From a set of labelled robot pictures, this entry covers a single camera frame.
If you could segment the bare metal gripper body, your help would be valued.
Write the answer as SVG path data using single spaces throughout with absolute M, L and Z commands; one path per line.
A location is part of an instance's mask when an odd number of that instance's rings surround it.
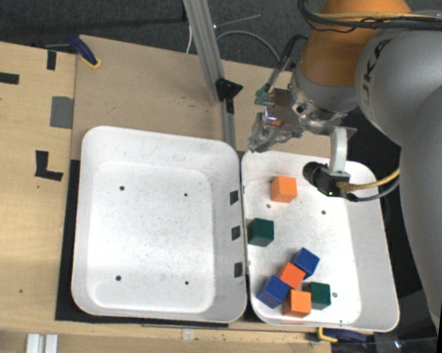
M 307 131 L 314 135 L 328 135 L 347 115 L 347 112 L 323 109 L 304 96 L 278 87 L 270 91 L 260 90 L 258 105 L 263 110 L 256 114 L 255 131 L 262 134 L 274 132 L 299 137 Z

